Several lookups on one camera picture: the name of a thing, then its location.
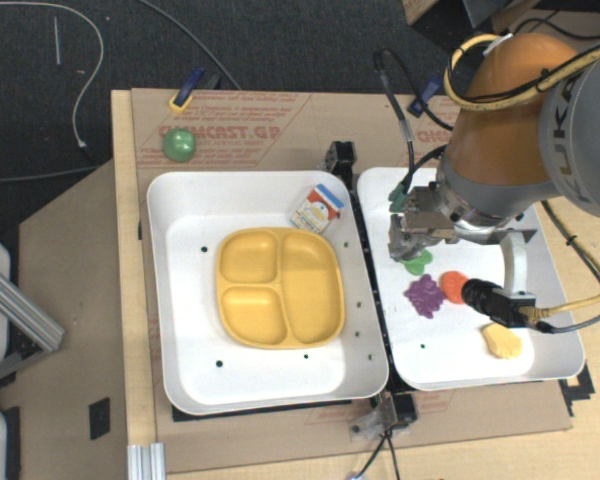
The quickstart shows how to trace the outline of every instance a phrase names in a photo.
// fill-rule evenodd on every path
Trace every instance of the yellow plate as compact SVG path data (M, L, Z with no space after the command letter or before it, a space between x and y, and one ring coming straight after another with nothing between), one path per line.
M338 260L329 242L310 231L232 233L218 250L216 293L227 332L253 347L317 347L344 324Z

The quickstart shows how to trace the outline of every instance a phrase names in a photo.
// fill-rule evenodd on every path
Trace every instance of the purple object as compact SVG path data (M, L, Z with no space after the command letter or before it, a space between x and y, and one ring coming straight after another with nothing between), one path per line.
M411 301L419 315L429 319L433 318L433 312L438 311L444 301L444 293L429 274L411 283L404 296Z

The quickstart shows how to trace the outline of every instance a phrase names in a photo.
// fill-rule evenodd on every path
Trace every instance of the white cable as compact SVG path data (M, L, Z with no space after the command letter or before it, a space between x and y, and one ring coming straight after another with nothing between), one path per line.
M86 144L86 142L84 142L82 140L82 138L80 137L80 133L78 132L78 125L76 123L76 119L77 119L77 114L78 114L78 108L80 107L82 98L83 98L84 94L87 92L87 89L89 89L89 86L91 85L91 83L93 82L95 77L98 75L98 72L100 71L100 67L102 66L102 61L104 59L104 41L102 40L102 34L100 33L100 30L95 25L95 23L93 23L93 21L91 21L89 18L87 18L80 11L77 11L76 9L73 9L71 7L67 7L66 5L51 4L48 2L0 2L0 6L3 6L3 7L8 7L8 6L12 6L12 7L15 7L15 6L50 7L52 9L61 9L63 11L69 11L70 13L73 13L76 16L79 16L80 18L82 18L84 21L86 21L89 24L89 26L94 30L94 32L96 33L96 36L98 36L98 42L100 43L100 58L98 59L98 63L96 64L96 67L94 68L93 73L91 73L91 76L89 77L87 82L84 84L82 90L80 91L80 94L78 94L76 102L73 106L73 113L71 115L71 124L73 126L73 134L76 138L76 141L78 142L78 147L86 148L87 144Z

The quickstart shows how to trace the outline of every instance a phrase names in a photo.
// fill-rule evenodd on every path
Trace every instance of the yellow and blue clamp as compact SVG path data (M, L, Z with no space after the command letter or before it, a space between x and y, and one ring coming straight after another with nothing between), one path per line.
M169 100L169 108L176 114L182 114L193 100L193 90L204 76L204 68L194 69L187 77L177 94Z

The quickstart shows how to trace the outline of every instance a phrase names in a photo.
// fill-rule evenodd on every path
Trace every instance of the green ball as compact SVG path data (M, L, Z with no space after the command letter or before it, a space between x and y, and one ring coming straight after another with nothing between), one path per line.
M170 160L186 162L196 152L196 137L189 130L174 128L164 135L163 150Z

